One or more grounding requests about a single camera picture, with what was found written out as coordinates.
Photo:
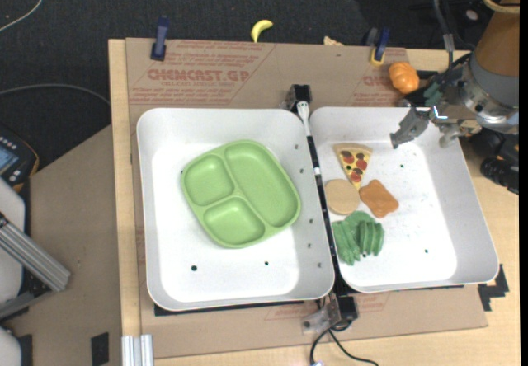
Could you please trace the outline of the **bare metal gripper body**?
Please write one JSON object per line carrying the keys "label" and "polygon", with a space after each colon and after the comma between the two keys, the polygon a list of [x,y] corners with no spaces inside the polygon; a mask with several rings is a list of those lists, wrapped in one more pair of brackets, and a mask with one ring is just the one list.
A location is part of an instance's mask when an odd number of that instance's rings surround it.
{"label": "bare metal gripper body", "polygon": [[428,88],[429,118],[443,134],[477,134],[489,129],[501,134],[519,133],[518,109],[502,104],[476,82],[458,80]]}

